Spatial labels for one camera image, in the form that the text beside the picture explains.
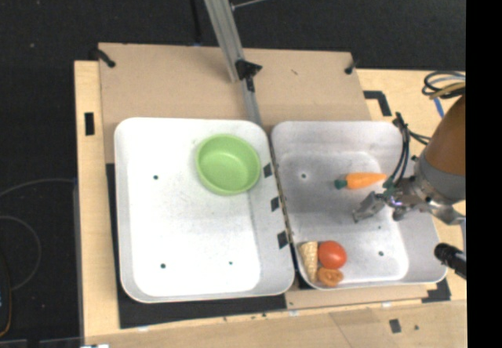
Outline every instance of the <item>wire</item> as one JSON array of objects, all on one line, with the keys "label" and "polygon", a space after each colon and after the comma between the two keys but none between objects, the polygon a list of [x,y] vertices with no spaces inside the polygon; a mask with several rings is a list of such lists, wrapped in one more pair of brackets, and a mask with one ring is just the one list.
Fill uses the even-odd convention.
[{"label": "wire", "polygon": [[[73,179],[67,179],[67,178],[43,178],[43,179],[36,179],[34,181],[28,181],[28,182],[25,182],[25,183],[20,183],[19,185],[16,185],[14,187],[10,187],[10,188],[5,189],[4,191],[0,192],[0,198],[6,196],[7,194],[10,194],[11,192],[13,192],[15,190],[19,190],[19,189],[22,189],[22,188],[25,188],[25,187],[31,187],[32,185],[38,185],[40,183],[71,183],[72,185],[75,185],[75,181]],[[22,219],[18,219],[18,218],[13,217],[13,216],[0,216],[0,219],[7,219],[7,220],[15,221],[15,222],[21,224],[22,226],[24,226],[27,230],[30,231],[31,234],[33,234],[33,237],[35,239],[35,243],[37,245],[38,257],[37,257],[36,264],[35,264],[33,270],[28,274],[28,276],[22,282],[20,282],[17,285],[11,287],[11,291],[16,291],[17,289],[25,286],[28,282],[31,281],[31,279],[33,278],[33,276],[36,275],[36,273],[38,271],[38,268],[40,267],[40,262],[42,261],[42,244],[40,242],[40,238],[38,237],[38,235],[35,232],[35,230],[33,229],[33,227],[30,224],[28,224],[25,221],[23,221]]]},{"label": "wire", "polygon": [[445,116],[445,111],[442,109],[441,101],[439,99],[434,99],[434,104],[436,110],[438,111],[439,117],[443,118]]},{"label": "wire", "polygon": [[427,144],[427,140],[430,139],[428,136],[423,136],[419,135],[418,133],[410,132],[408,124],[404,122],[401,113],[396,112],[395,114],[396,118],[394,119],[394,121],[392,121],[392,123],[398,127],[399,132],[402,135],[402,149],[401,149],[401,155],[399,156],[398,164],[396,165],[394,172],[389,178],[390,180],[389,182],[392,182],[392,184],[389,184],[389,186],[392,185],[393,187],[397,187],[405,175],[409,160],[409,141],[410,137],[412,137],[412,134],[415,139],[424,144]]},{"label": "wire", "polygon": [[430,96],[429,96],[429,99],[434,99],[436,97],[441,97],[441,96],[444,96],[446,93],[449,93],[450,95],[452,94],[451,92],[455,91],[455,90],[459,90],[459,89],[464,89],[465,90],[465,85],[464,83],[453,83],[452,85],[450,86],[446,86],[444,89],[442,90],[439,90],[435,93],[432,93]]},{"label": "wire", "polygon": [[414,138],[417,142],[420,142],[424,145],[428,145],[429,141],[431,140],[431,137],[430,136],[424,136],[424,135],[420,135],[418,133],[415,133],[415,132],[411,132],[409,130],[409,135]]},{"label": "wire", "polygon": [[72,185],[75,185],[75,181],[72,179],[68,179],[68,178],[36,179],[35,181],[28,181],[25,183],[20,183],[19,185],[5,189],[4,191],[0,192],[0,198],[7,195],[7,194],[10,194],[11,192],[13,192],[15,190],[21,189],[21,188],[30,187],[31,185],[37,185],[39,183],[51,183],[51,182],[71,183]]},{"label": "wire", "polygon": [[[448,85],[444,88],[434,86],[440,82],[457,81],[452,88]],[[424,87],[422,93],[434,99],[436,96],[442,99],[451,99],[456,96],[465,94],[466,77],[464,74],[455,71],[435,71],[431,72],[424,78]]]},{"label": "wire", "polygon": [[28,276],[23,281],[21,281],[20,283],[18,283],[17,285],[15,285],[13,287],[11,287],[11,289],[10,289],[11,291],[16,291],[17,289],[25,286],[28,282],[31,281],[33,276],[36,275],[38,268],[40,267],[40,262],[42,261],[42,244],[40,243],[40,238],[38,237],[37,233],[35,232],[35,230],[33,229],[33,227],[30,224],[26,223],[22,219],[17,219],[16,217],[12,217],[12,216],[0,216],[0,220],[2,220],[2,219],[8,219],[11,221],[15,221],[15,222],[21,224],[22,226],[24,226],[28,231],[31,232],[31,234],[33,235],[33,237],[35,239],[35,243],[37,244],[38,256],[37,256],[37,261],[35,263],[35,266],[33,267],[33,270],[28,274]]}]

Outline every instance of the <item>red tomato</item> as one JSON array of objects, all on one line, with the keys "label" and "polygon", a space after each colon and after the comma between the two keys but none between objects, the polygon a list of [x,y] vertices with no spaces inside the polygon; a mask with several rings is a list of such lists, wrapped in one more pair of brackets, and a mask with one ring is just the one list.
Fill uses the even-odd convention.
[{"label": "red tomato", "polygon": [[319,245],[318,258],[326,269],[340,269],[347,262],[347,253],[338,242],[326,241]]}]

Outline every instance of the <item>black floor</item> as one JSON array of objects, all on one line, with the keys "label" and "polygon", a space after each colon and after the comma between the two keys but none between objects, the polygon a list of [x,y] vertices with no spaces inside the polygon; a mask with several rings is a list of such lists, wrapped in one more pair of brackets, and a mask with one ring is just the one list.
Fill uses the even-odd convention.
[{"label": "black floor", "polygon": [[[249,0],[231,0],[234,4]],[[202,44],[215,45],[196,0]],[[465,70],[466,0],[272,0],[238,9],[245,47],[350,51],[360,67]],[[74,60],[98,42],[192,44],[189,0],[0,0],[0,193],[77,174]],[[72,186],[40,183],[0,195],[0,249],[13,283],[2,339],[77,335]]]}]

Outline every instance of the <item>metal tray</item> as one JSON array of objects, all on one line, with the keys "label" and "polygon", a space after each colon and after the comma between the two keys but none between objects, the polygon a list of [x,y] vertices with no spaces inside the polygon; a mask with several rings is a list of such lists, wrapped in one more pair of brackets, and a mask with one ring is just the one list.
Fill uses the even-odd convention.
[{"label": "metal tray", "polygon": [[[216,195],[195,150],[227,133],[264,171],[249,191]],[[248,121],[130,118],[115,130],[118,245],[125,291],[143,303],[277,295],[293,283],[268,138]]]},{"label": "metal tray", "polygon": [[[445,277],[446,268],[434,257],[439,240],[431,215],[412,212],[395,222],[385,208],[355,223],[352,210],[378,187],[334,187],[333,181],[348,172],[392,173],[402,148],[393,125],[289,121],[274,127],[271,140],[299,270],[308,284],[331,289],[308,280],[298,252],[305,241],[335,240],[345,247],[348,260],[337,288],[429,283]],[[407,176],[412,168],[408,166]]]}]

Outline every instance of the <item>carrot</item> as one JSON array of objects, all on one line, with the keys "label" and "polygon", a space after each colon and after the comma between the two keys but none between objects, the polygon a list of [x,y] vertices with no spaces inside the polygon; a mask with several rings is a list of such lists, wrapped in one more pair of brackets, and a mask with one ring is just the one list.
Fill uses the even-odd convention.
[{"label": "carrot", "polygon": [[387,176],[385,174],[380,174],[378,172],[351,172],[345,176],[345,179],[337,179],[335,181],[335,188],[365,188],[386,178]]}]

